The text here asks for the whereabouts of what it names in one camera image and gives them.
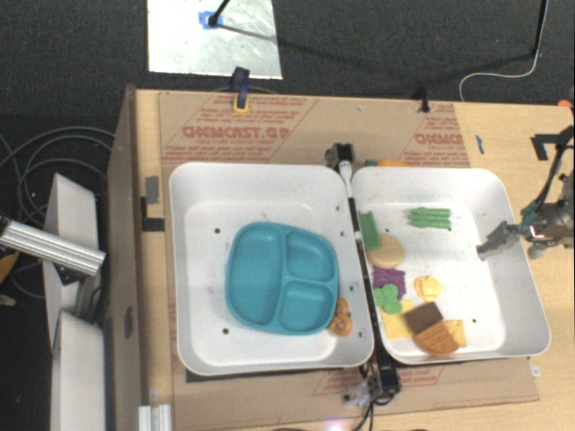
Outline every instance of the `cardboard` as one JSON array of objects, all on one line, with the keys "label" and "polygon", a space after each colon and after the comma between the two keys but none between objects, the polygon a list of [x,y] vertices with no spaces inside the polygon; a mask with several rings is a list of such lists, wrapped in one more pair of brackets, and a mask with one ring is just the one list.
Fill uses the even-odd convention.
[{"label": "cardboard", "polygon": [[[128,201],[133,212],[125,208],[121,215],[132,215],[136,219],[133,227],[137,232],[130,237],[130,225],[125,223],[113,228],[117,231],[118,240],[136,243],[134,263],[138,263],[140,269],[137,278],[130,267],[129,277],[117,277],[125,283],[125,288],[121,289],[116,285],[118,292],[127,296],[119,294],[115,297],[118,308],[112,320],[121,327],[117,319],[123,317],[121,309],[125,310],[127,300],[134,303],[134,286],[140,303],[137,323],[141,327],[137,347],[128,349],[128,344],[120,336],[114,338],[116,428],[119,431],[134,428],[129,427],[128,422],[137,416],[137,409],[134,409],[138,399],[134,394],[134,387],[137,391],[134,383],[137,363],[142,373],[139,379],[140,399],[152,405],[172,404],[173,425],[177,430],[271,429],[296,422],[309,422],[297,426],[305,429],[325,429],[325,422],[314,421],[318,419],[328,420],[335,426],[353,428],[363,412],[358,407],[344,407],[341,403],[341,391],[357,383],[357,369],[208,380],[186,373],[173,343],[170,347],[170,342],[175,340],[175,310],[173,296],[169,292],[170,280],[166,279],[172,269],[170,246],[166,244],[169,234],[142,230],[145,224],[143,217],[158,221],[151,224],[169,226],[164,185],[170,166],[194,159],[210,161],[213,158],[211,161],[216,161],[231,154],[241,155],[243,161],[253,162],[258,158],[260,163],[321,163],[323,153],[333,143],[352,142],[358,164],[367,158],[387,157],[406,161],[410,157],[413,158],[412,164],[472,165],[490,169],[508,188],[517,216],[521,207],[539,190],[546,176],[547,166],[536,160],[529,137],[534,133],[557,133],[570,119],[568,110],[546,107],[441,102],[432,103],[432,112],[426,115],[420,112],[420,104],[416,101],[273,98],[272,101],[271,97],[263,96],[265,107],[264,102],[256,102],[252,112],[260,112],[262,117],[266,117],[265,112],[274,110],[281,111],[284,116],[286,111],[294,114],[281,118],[279,114],[273,117],[272,113],[270,116],[273,118],[263,120],[265,127],[260,127],[262,120],[257,124],[244,123],[258,128],[258,133],[265,133],[262,141],[270,141],[259,143],[261,134],[242,137],[240,131],[231,131],[240,133],[240,136],[233,137],[232,134],[232,137],[226,137],[226,132],[230,131],[225,128],[231,126],[226,120],[234,117],[230,112],[233,99],[230,94],[137,91],[127,96],[127,104],[131,104],[132,110],[128,108],[131,111],[129,119],[124,116],[120,121],[123,128],[119,128],[119,134],[126,136],[129,132],[125,127],[131,127],[131,143],[125,137],[122,142],[132,146],[133,160],[120,164],[122,158],[128,159],[126,148],[120,149],[123,154],[116,155],[114,168],[121,166],[123,177],[118,174],[111,183],[118,185],[121,180],[126,185],[127,165],[131,165],[132,191],[130,193],[124,188],[121,193],[124,196],[122,206],[130,196],[133,197]],[[199,121],[199,117],[214,119],[209,114],[215,112],[208,110],[218,110],[216,115],[221,112],[223,118],[212,123],[223,128],[225,136],[204,136],[204,131],[201,131],[204,134],[199,134],[197,130],[193,131],[193,136],[191,131],[185,131],[188,134],[185,136],[184,127],[201,129],[206,126],[207,121]],[[437,121],[442,114],[446,119]],[[502,123],[508,126],[514,123],[517,132],[501,129]],[[482,152],[476,141],[479,135]],[[226,142],[215,143],[210,139],[226,139]],[[164,141],[170,141],[170,144],[163,145]],[[150,177],[158,178],[159,200],[139,206],[136,199],[146,198],[146,178]],[[121,218],[119,215],[117,213],[111,218],[111,228],[114,219]],[[131,246],[122,244],[121,247],[129,251]],[[531,426],[535,426],[531,429],[539,429],[549,424],[549,417],[554,423],[559,423],[556,429],[568,429],[568,425],[562,427],[562,423],[571,423],[575,418],[568,399],[574,393],[573,375],[568,372],[575,362],[572,275],[569,271],[572,269],[572,254],[565,259],[562,252],[549,251],[547,257],[532,264],[554,336],[549,352],[536,359],[544,372],[544,377],[537,379],[542,400],[532,402],[537,400],[538,394],[530,364],[525,358],[411,368],[401,371],[403,392],[388,406],[376,409],[376,429],[529,429]],[[126,382],[132,382],[130,398],[119,399],[118,395],[128,394]],[[483,407],[475,407],[492,404],[508,405],[491,408],[489,413]],[[406,413],[423,410],[435,412]]]}]

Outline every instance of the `black cable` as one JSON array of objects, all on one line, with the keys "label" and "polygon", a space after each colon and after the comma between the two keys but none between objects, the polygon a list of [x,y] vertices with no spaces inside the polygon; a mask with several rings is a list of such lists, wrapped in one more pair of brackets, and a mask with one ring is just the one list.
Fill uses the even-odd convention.
[{"label": "black cable", "polygon": [[88,311],[90,311],[92,309],[93,298],[95,297],[96,293],[101,292],[101,291],[102,291],[102,286],[98,286],[92,291],[92,295],[90,295],[90,302],[88,302]]},{"label": "black cable", "polygon": [[382,399],[382,397],[379,398],[375,398],[374,399],[374,404],[376,404],[379,407],[383,407],[386,406],[387,404],[389,404],[392,400],[394,400],[395,396],[391,396],[385,399]]},{"label": "black cable", "polygon": [[31,291],[29,291],[28,289],[26,289],[24,286],[22,286],[22,284],[20,284],[18,282],[18,280],[16,279],[16,277],[14,276],[16,273],[20,273],[24,270],[30,269],[30,268],[35,268],[38,267],[38,265],[40,265],[40,262],[37,261],[35,263],[31,263],[30,265],[26,265],[24,267],[20,267],[18,269],[12,270],[10,272],[10,281],[12,282],[13,286],[18,289],[20,292],[22,292],[24,295],[30,297],[30,298],[34,298],[36,300],[46,300],[46,297],[44,295],[40,295],[40,294],[35,294]]},{"label": "black cable", "polygon": [[[95,137],[90,137],[90,136],[61,136],[61,137],[54,137],[53,139],[50,139],[48,142],[45,142],[44,144],[42,144],[40,147],[38,147],[38,149],[36,149],[36,151],[34,152],[34,154],[30,157],[30,159],[28,160],[28,162],[26,163],[26,168],[25,171],[28,171],[32,165],[32,163],[34,162],[34,160],[38,157],[38,155],[47,147],[49,147],[50,145],[54,145],[60,141],[63,140],[84,140],[87,142],[92,142],[93,144],[99,145],[101,148],[103,148],[104,150],[106,150],[108,153],[111,152],[111,147],[109,147],[108,145],[106,145],[105,143],[103,143],[100,139],[96,139]],[[40,215],[44,215],[44,213],[39,209],[38,205],[36,205],[36,203],[33,201],[32,196],[30,195],[30,190],[28,188],[28,181],[24,180],[24,195],[26,195],[26,199],[28,201],[28,203],[32,206],[32,208],[39,213]]]},{"label": "black cable", "polygon": [[114,138],[113,133],[108,132],[108,131],[104,131],[103,129],[98,129],[98,128],[90,128],[90,127],[84,127],[84,126],[72,126],[72,127],[67,127],[67,128],[54,129],[52,131],[48,131],[48,132],[45,132],[43,134],[40,134],[39,136],[33,137],[29,141],[25,142],[24,144],[22,144],[18,148],[16,148],[16,150],[13,150],[11,154],[9,154],[6,158],[4,158],[0,162],[0,169],[2,169],[2,167],[6,163],[8,163],[12,158],[14,158],[23,149],[25,149],[29,145],[32,145],[32,144],[38,142],[39,140],[41,140],[43,138],[46,138],[48,136],[53,136],[55,134],[64,133],[64,132],[80,132],[80,131],[103,134],[105,136]]},{"label": "black cable", "polygon": [[[4,139],[4,137],[1,134],[0,134],[0,142],[2,142],[2,145],[6,149],[6,152],[8,153],[8,156],[6,158],[10,158],[13,154],[13,150],[8,145],[8,143],[6,142],[6,140]],[[14,166],[14,174],[16,175],[16,183],[19,183],[20,179],[22,178],[22,175],[20,173],[20,166],[18,166],[18,162],[15,159],[13,159],[13,166]],[[16,220],[22,220],[22,213],[21,212],[18,213]]]},{"label": "black cable", "polygon": [[40,222],[38,222],[38,221],[33,217],[33,214],[31,214],[30,211],[28,211],[28,208],[23,204],[23,200],[22,200],[22,184],[24,183],[24,181],[26,180],[26,178],[27,178],[32,172],[37,171],[39,168],[41,168],[42,166],[45,166],[45,165],[47,165],[47,164],[55,164],[55,163],[67,163],[67,164],[76,164],[76,165],[79,165],[79,166],[83,166],[85,169],[90,170],[90,171],[96,173],[97,175],[99,175],[99,176],[102,178],[102,180],[104,180],[104,181],[107,180],[106,175],[105,175],[103,172],[101,172],[99,169],[93,167],[91,164],[84,163],[84,162],[82,162],[82,161],[80,161],[80,160],[74,160],[74,159],[71,159],[71,158],[53,158],[53,159],[45,160],[45,161],[43,161],[43,162],[41,162],[41,163],[35,164],[34,166],[32,166],[28,171],[26,171],[26,172],[22,175],[22,177],[21,177],[21,179],[20,179],[20,181],[19,181],[19,183],[18,183],[16,195],[17,195],[17,198],[18,198],[18,204],[19,204],[20,208],[22,209],[23,213],[28,217],[28,219],[29,219],[31,222],[35,223],[35,224],[38,225],[38,226],[42,226],[42,224],[41,224]]},{"label": "black cable", "polygon": [[367,406],[366,413],[364,414],[363,418],[358,423],[358,425],[353,428],[353,431],[359,431],[366,424],[366,421],[368,418],[369,418],[369,431],[371,431],[371,429],[373,428],[373,425],[374,425],[374,402],[373,401],[369,402],[369,405]]}]

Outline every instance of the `blue plate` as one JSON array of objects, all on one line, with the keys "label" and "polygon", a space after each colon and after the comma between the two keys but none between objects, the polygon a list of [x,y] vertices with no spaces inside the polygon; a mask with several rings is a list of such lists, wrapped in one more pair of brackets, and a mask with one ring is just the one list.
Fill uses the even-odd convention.
[{"label": "blue plate", "polygon": [[248,326],[313,334],[332,320],[338,263],[321,236],[283,224],[248,224],[234,238],[226,272],[226,303]]}]

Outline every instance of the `cable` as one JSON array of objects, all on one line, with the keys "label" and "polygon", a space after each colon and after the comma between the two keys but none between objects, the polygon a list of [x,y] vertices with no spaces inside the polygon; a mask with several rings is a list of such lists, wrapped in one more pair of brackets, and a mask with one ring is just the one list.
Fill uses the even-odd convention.
[{"label": "cable", "polygon": [[[34,160],[38,157],[38,155],[47,147],[49,147],[50,145],[54,145],[58,142],[61,142],[63,140],[85,140],[87,142],[92,142],[93,144],[99,145],[101,148],[103,148],[104,150],[106,150],[108,153],[111,153],[111,147],[109,145],[106,145],[104,142],[102,142],[100,139],[96,139],[95,137],[89,137],[89,136],[61,136],[61,137],[54,137],[53,139],[50,139],[48,142],[42,144],[37,150],[36,152],[34,152],[34,154],[30,157],[30,159],[28,160],[28,162],[26,163],[26,168],[25,171],[28,171],[31,167],[31,164],[34,162]],[[29,188],[28,188],[28,181],[26,179],[24,179],[24,194],[26,195],[26,199],[28,201],[28,203],[30,203],[30,205],[33,207],[33,209],[39,213],[40,215],[44,215],[44,213],[39,209],[38,205],[36,205],[36,203],[34,203],[32,196],[30,194]]]},{"label": "cable", "polygon": [[102,286],[98,286],[92,291],[92,295],[90,295],[90,302],[88,302],[88,310],[92,309],[93,298],[95,297],[96,293],[101,292],[101,291],[102,291]]},{"label": "cable", "polygon": [[26,171],[22,177],[20,178],[20,181],[18,182],[18,188],[16,191],[16,195],[18,198],[18,205],[20,206],[20,209],[23,211],[23,213],[28,217],[28,219],[35,223],[38,226],[42,226],[42,223],[40,223],[38,220],[36,220],[33,217],[33,214],[30,213],[30,211],[28,210],[28,208],[23,204],[23,200],[22,200],[22,184],[24,183],[24,181],[26,180],[26,178],[34,171],[38,170],[40,167],[45,166],[47,164],[54,164],[54,163],[67,163],[67,164],[76,164],[79,166],[83,166],[85,169],[90,170],[94,173],[96,173],[97,175],[99,175],[102,180],[106,181],[106,175],[101,172],[100,170],[98,170],[97,168],[93,167],[91,164],[88,163],[84,163],[80,160],[74,160],[71,158],[53,158],[51,160],[45,160],[41,163],[37,163],[34,166],[32,166],[28,171]]},{"label": "cable", "polygon": [[20,267],[18,269],[13,270],[10,273],[10,281],[12,282],[12,284],[14,285],[14,287],[16,289],[18,289],[20,292],[22,292],[24,295],[29,296],[30,298],[35,298],[36,300],[46,300],[46,297],[44,297],[44,295],[40,295],[40,294],[34,294],[33,292],[30,292],[28,289],[26,289],[25,287],[23,287],[17,280],[16,277],[14,276],[16,273],[20,273],[21,271],[30,269],[30,268],[35,268],[38,267],[38,265],[40,264],[40,262],[36,262],[36,263],[31,263],[30,265],[26,265],[24,267]]},{"label": "cable", "polygon": [[374,404],[379,406],[379,407],[383,407],[386,406],[387,404],[389,404],[392,400],[394,400],[395,395],[389,397],[389,398],[385,398],[384,400],[381,399],[381,397],[379,398],[375,398],[374,399]]},{"label": "cable", "polygon": [[356,427],[353,428],[353,431],[359,431],[365,424],[367,419],[369,418],[369,431],[373,429],[374,426],[374,402],[369,402],[367,406],[366,413],[364,414],[361,421],[358,423]]},{"label": "cable", "polygon": [[6,163],[8,163],[12,158],[14,158],[19,152],[21,152],[28,145],[32,145],[32,144],[38,142],[39,140],[41,140],[45,137],[48,137],[48,136],[53,136],[55,134],[60,134],[60,133],[64,133],[64,132],[76,132],[76,131],[98,133],[98,134],[103,134],[105,136],[114,138],[113,133],[108,132],[108,131],[104,131],[103,129],[98,129],[98,128],[90,128],[90,127],[84,127],[84,126],[72,126],[72,127],[67,127],[67,128],[54,129],[52,131],[48,131],[48,132],[45,132],[43,134],[40,134],[39,136],[33,137],[29,141],[25,142],[24,144],[22,144],[18,148],[16,148],[16,150],[13,150],[11,154],[9,154],[6,158],[4,158],[0,162],[0,169],[2,169],[2,167]]},{"label": "cable", "polygon": [[[260,86],[248,86],[248,91],[265,92],[266,94],[277,94],[277,92],[269,90],[267,88],[261,88]],[[217,88],[214,92],[233,92],[230,91],[229,87]]]},{"label": "cable", "polygon": [[[544,11],[544,15],[543,15],[543,22],[541,24],[541,35],[543,35],[543,29],[545,26],[545,21],[547,20],[547,8],[548,7],[549,7],[549,0],[547,0],[545,2],[545,11]],[[524,78],[526,76],[530,76],[535,71],[535,68],[537,67],[537,59],[539,58],[539,51],[541,50],[540,45],[541,45],[541,43],[539,44],[539,46],[537,46],[537,50],[535,52],[535,58],[533,60],[533,65],[531,66],[531,69],[524,74],[507,75],[507,74],[498,74],[498,73],[492,73],[492,72],[476,72],[474,74],[469,74],[468,76],[465,76],[461,80],[461,82],[459,82],[459,98],[461,99],[461,102],[465,102],[464,94],[463,94],[464,83],[474,76],[496,76],[498,78],[512,78],[512,79],[513,78]]]},{"label": "cable", "polygon": [[19,283],[18,281],[16,281],[16,278],[13,275],[10,275],[10,281],[12,282],[12,284],[14,285],[14,287],[16,289],[18,289],[20,292],[22,292],[24,295],[27,295],[31,298],[35,298],[36,300],[46,300],[46,297],[44,297],[44,295],[40,295],[40,294],[34,294],[33,292],[30,292],[26,289],[24,289]]},{"label": "cable", "polygon": [[[0,142],[2,142],[2,145],[6,149],[6,152],[8,153],[8,157],[10,157],[13,154],[12,148],[8,145],[8,143],[6,142],[6,140],[4,139],[4,137],[1,134],[0,134]],[[22,178],[22,175],[20,174],[20,167],[18,166],[18,162],[15,159],[13,160],[13,165],[14,165],[14,174],[16,175],[16,183],[20,183],[20,179]],[[22,220],[22,212],[18,213],[16,220],[19,220],[19,221]]]}]

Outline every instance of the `toy cookie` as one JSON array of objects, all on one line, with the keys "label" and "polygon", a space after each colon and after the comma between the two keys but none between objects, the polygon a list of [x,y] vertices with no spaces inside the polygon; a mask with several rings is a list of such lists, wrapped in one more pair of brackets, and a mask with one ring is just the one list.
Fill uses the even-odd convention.
[{"label": "toy cookie", "polygon": [[443,321],[436,322],[424,331],[415,334],[413,341],[423,351],[436,356],[448,355],[459,349],[459,345]]}]

